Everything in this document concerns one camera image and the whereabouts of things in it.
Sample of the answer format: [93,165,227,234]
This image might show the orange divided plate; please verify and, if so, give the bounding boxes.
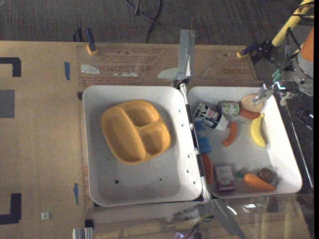
[100,99,172,166]

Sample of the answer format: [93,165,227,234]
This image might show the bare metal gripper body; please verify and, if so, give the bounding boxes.
[273,67,315,97]

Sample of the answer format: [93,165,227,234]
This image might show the thin black and white rod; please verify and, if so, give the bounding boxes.
[178,83,212,202]

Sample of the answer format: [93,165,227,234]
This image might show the cow print milk carton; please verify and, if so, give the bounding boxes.
[193,102,229,131]

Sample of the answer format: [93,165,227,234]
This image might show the orange carrot with green top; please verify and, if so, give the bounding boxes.
[235,170,276,192]

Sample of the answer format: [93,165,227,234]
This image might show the small orange carrot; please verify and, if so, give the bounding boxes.
[238,108,261,120]

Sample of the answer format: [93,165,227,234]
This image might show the yellow banana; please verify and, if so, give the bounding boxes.
[250,113,267,148]

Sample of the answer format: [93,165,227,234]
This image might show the white plastic tray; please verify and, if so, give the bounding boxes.
[186,86,303,199]
[82,85,203,207]

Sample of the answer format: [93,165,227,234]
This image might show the tan round biscuit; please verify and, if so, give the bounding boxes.
[240,93,265,113]

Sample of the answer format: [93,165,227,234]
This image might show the brown round biscuit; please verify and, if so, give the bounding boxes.
[257,167,275,184]

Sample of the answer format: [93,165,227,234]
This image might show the blue packet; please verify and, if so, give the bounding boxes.
[193,120,212,155]

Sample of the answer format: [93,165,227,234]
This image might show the green patterned can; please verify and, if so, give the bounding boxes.
[218,101,241,117]

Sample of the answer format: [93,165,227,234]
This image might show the red carton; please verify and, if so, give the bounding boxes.
[213,165,236,193]

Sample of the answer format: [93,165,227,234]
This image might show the orange sausage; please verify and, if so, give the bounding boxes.
[222,121,238,147]
[201,153,214,185]

